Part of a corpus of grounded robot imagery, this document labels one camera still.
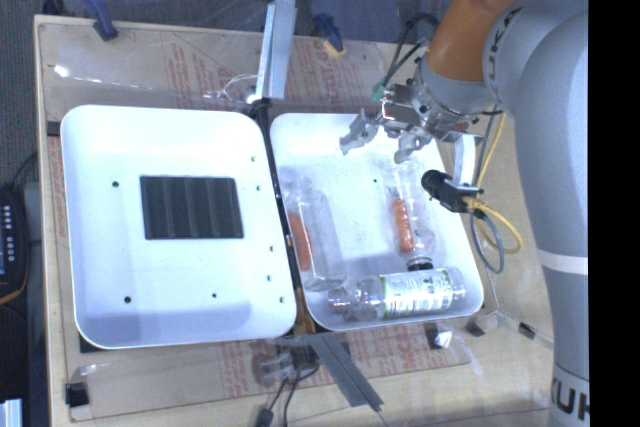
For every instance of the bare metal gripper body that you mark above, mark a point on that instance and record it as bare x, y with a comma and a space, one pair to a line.
407, 110

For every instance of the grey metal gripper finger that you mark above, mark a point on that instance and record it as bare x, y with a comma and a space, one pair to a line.
361, 127
411, 145

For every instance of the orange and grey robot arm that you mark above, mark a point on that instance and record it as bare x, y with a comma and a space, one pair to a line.
550, 125

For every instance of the white plastic tray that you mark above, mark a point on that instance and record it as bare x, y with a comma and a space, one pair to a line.
360, 195
165, 285

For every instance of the clear plastic bottle, black cap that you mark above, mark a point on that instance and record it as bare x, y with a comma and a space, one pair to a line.
420, 215

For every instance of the orange toy carrot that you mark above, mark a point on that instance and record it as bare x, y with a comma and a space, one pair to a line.
403, 225

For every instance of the orange toy sausage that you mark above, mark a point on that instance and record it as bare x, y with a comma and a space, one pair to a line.
300, 242

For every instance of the clear plastic bottle, green label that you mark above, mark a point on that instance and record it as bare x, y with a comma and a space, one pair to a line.
415, 292

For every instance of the brown cardboard board, red print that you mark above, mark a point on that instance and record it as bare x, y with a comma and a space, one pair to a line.
190, 65

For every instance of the black cylinder on white bracket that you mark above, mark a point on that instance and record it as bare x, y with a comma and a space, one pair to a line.
442, 187

